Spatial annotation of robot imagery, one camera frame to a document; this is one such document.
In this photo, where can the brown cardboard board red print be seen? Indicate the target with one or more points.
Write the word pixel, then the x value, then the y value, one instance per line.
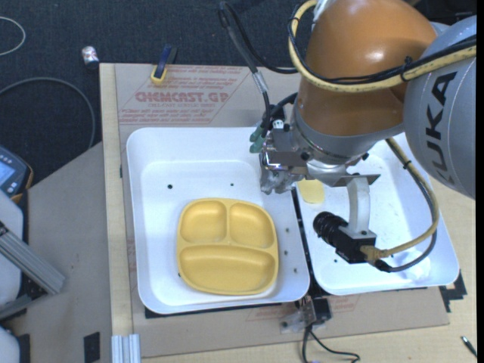
pixel 181 104

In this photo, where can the white crumpled plastic piece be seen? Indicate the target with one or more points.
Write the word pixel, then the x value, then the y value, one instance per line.
pixel 417 272

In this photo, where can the yellow divided plate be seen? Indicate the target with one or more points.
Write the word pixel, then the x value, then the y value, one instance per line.
pixel 227 263

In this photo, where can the black cylinder on white bracket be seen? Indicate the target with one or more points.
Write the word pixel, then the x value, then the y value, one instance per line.
pixel 342 236

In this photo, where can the silver can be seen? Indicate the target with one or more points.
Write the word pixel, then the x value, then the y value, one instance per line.
pixel 90 56

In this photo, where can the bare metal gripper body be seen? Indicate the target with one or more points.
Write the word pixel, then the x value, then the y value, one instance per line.
pixel 289 151

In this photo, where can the white plastic tray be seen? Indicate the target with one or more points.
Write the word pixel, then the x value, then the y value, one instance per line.
pixel 211 172
pixel 393 218

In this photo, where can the thin black rod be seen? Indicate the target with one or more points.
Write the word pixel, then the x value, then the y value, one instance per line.
pixel 301 236

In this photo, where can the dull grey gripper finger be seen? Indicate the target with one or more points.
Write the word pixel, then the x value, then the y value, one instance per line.
pixel 286 183
pixel 268 184

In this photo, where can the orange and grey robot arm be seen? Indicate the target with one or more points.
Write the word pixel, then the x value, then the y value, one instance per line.
pixel 363 51

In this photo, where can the black pen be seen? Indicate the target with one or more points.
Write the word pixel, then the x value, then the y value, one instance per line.
pixel 469 345

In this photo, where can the pale yellow round biscuit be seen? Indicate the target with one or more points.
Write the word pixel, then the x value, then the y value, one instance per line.
pixel 312 195

